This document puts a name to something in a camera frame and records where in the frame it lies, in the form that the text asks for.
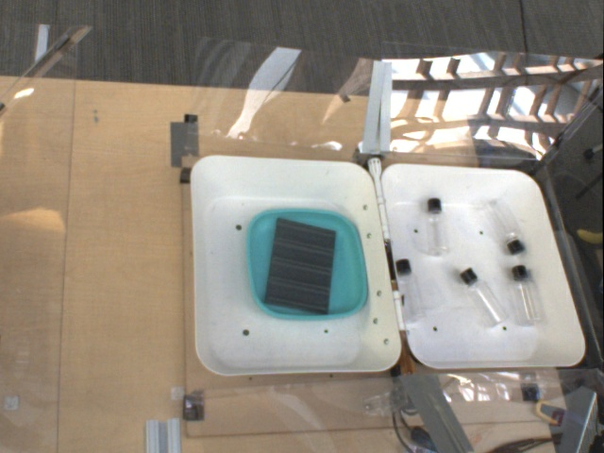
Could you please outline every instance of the turquoise plate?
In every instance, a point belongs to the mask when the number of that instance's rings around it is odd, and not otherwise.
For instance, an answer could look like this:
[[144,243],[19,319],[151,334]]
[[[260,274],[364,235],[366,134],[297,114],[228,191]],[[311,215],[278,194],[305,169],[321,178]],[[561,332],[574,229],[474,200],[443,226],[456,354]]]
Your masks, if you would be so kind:
[[[327,314],[264,303],[277,218],[336,232]],[[367,300],[367,275],[361,239],[356,227],[341,214],[326,210],[268,210],[256,215],[247,229],[247,270],[258,306],[281,319],[335,319],[358,312]]]

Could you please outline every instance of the plastic vial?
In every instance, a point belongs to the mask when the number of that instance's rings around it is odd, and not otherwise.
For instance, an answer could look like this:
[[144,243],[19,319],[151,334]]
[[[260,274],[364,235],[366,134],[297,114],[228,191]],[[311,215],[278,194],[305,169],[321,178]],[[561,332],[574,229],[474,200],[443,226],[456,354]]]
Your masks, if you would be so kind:
[[512,276],[516,320],[521,326],[533,326],[542,316],[529,271],[524,265],[517,265],[512,268]]
[[428,253],[430,255],[443,255],[448,249],[446,245],[445,220],[443,205],[439,198],[428,200]]
[[468,286],[468,293],[477,310],[480,311],[484,322],[490,327],[500,324],[508,317],[491,288],[471,268],[460,273],[461,280]]
[[501,200],[490,201],[486,211],[492,222],[494,232],[501,237],[512,255],[525,251],[525,245],[520,239],[520,227],[508,206]]
[[405,294],[405,319],[412,322],[424,317],[424,302],[422,291],[411,273],[411,264],[407,259],[396,261],[396,278],[398,289]]

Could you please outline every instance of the bottle cap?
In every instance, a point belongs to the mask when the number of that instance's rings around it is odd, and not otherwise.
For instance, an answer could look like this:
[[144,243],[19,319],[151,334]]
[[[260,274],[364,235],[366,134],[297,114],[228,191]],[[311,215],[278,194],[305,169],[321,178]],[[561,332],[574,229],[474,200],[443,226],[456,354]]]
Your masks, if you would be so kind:
[[411,263],[407,259],[396,261],[396,272],[400,276],[407,276],[411,273]]
[[517,238],[511,240],[508,242],[508,250],[510,250],[510,253],[512,255],[517,255],[520,252],[524,252],[525,251],[525,246],[522,242],[520,242],[520,240],[518,240]]
[[440,213],[443,211],[443,204],[439,198],[430,198],[428,200],[428,213]]
[[516,265],[512,268],[512,275],[514,280],[525,280],[529,278],[529,271],[524,265]]
[[472,270],[471,268],[461,272],[460,277],[466,285],[472,285],[473,283],[478,281],[478,276],[474,273],[474,270]]

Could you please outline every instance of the white plastic tray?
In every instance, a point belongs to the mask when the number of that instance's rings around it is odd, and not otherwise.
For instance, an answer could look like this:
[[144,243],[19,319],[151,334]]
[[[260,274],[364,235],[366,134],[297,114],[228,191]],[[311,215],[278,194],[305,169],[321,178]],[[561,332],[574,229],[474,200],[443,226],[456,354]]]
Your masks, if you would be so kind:
[[[553,231],[537,184],[515,171],[397,164],[382,176],[394,260],[409,258],[423,289],[426,316],[409,324],[413,355],[441,369],[570,366],[585,342]],[[431,197],[444,204],[449,253],[421,251],[426,231],[422,207]],[[476,210],[486,200],[514,210],[527,251],[506,254]],[[537,284],[545,320],[520,327],[512,317],[510,269],[526,265]],[[511,313],[497,327],[484,327],[459,272],[473,267]]]
[[[391,367],[401,342],[373,181],[352,163],[212,156],[192,173],[197,355],[221,375],[374,372]],[[334,210],[359,230],[368,279],[361,311],[293,321],[252,298],[246,227],[269,209]]]

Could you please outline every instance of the wooden table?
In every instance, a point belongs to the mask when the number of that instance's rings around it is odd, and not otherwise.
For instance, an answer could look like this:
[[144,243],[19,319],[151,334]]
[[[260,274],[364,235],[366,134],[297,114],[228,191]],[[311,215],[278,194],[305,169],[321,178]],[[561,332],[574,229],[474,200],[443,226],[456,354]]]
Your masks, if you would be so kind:
[[[9,81],[0,80],[0,91]],[[172,393],[187,383],[183,200],[179,170],[170,167],[169,125],[199,114],[204,153],[283,148],[209,138],[233,127],[245,91],[51,79],[35,88],[29,102],[0,118],[0,196],[10,197],[0,203],[7,237],[0,243],[0,365],[14,373],[0,377],[0,395],[21,397],[19,410],[0,414],[0,451],[142,452],[145,421],[179,417]],[[250,135],[275,143],[303,136],[312,145],[302,132],[312,130],[320,143],[344,146],[312,156],[348,160],[365,106],[354,96],[344,104],[330,95],[280,95],[254,116]],[[333,113],[323,123],[327,109]],[[520,415],[506,413],[508,406],[485,403],[460,417],[477,451],[547,435],[530,405]],[[182,448],[400,451],[380,421],[330,432],[183,434]]]

